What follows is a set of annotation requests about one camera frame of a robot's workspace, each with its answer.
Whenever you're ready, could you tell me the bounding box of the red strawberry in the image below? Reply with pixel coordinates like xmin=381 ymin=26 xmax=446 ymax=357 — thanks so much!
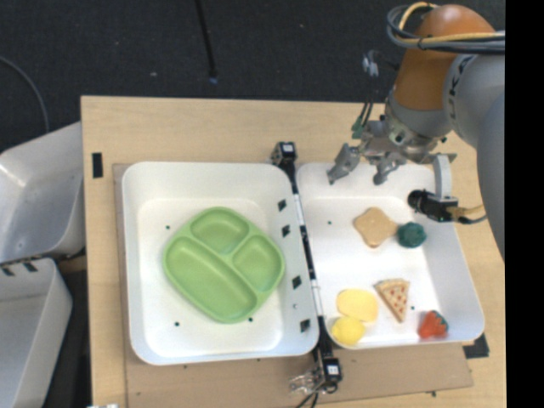
xmin=417 ymin=309 xmax=450 ymax=340

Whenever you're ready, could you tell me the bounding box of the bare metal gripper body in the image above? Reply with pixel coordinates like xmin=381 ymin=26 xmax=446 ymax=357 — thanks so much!
xmin=359 ymin=116 xmax=439 ymax=168

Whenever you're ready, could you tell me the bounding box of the thin black and white rod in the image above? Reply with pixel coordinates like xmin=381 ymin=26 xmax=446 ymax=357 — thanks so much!
xmin=285 ymin=161 xmax=331 ymax=356

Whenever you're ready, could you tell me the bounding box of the yellow lemon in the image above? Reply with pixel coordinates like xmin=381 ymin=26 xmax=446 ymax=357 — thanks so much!
xmin=330 ymin=315 xmax=367 ymax=347

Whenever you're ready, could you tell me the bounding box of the black cylinder on white bracket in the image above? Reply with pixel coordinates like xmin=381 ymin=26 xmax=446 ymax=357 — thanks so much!
xmin=407 ymin=154 xmax=460 ymax=224

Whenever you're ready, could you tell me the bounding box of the tan bread slice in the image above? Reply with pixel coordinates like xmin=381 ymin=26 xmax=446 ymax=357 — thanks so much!
xmin=352 ymin=207 xmax=399 ymax=249

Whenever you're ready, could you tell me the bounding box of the green divided plate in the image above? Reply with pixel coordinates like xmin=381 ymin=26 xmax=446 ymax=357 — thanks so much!
xmin=161 ymin=206 xmax=286 ymax=325

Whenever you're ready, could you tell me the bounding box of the green broccoli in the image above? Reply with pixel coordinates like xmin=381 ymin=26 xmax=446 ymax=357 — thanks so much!
xmin=396 ymin=221 xmax=428 ymax=249

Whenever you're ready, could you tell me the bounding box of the yellow flat oval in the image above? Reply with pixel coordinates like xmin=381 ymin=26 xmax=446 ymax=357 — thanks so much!
xmin=336 ymin=287 xmax=380 ymax=324

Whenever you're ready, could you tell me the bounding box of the black block with thin wires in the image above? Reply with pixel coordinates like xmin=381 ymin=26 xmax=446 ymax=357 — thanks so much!
xmin=319 ymin=356 xmax=343 ymax=384
xmin=271 ymin=140 xmax=298 ymax=166

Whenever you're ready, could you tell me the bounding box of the pizza slice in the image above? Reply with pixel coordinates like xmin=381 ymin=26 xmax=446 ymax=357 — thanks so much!
xmin=373 ymin=278 xmax=411 ymax=324

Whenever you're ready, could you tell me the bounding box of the white plastic tray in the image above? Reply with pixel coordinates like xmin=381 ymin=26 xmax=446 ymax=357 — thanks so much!
xmin=296 ymin=161 xmax=486 ymax=351
xmin=121 ymin=161 xmax=320 ymax=366

